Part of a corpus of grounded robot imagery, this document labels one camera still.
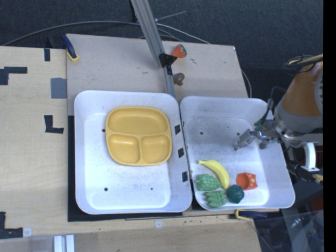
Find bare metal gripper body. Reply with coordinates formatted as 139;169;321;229
255;119;323;149

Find white plastic tray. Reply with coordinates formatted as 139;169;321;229
180;96;296;212
74;90;193;215

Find yellow banana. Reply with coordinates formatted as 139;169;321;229
198;159;230;190

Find red fries carton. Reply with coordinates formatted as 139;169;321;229
235;172;258;191

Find dark green broccoli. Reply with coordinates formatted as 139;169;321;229
226;184;245;204

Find green grapes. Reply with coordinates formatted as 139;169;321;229
194;174;223;192
204;190;228;209

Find brown mushroom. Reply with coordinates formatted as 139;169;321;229
172;72;186;87

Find yellow divided plate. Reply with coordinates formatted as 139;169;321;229
105;106;173;167

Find red strawberry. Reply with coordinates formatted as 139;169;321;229
171;44;187;59

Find black cylinder on white bracket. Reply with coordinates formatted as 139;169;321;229
287;141;324;184

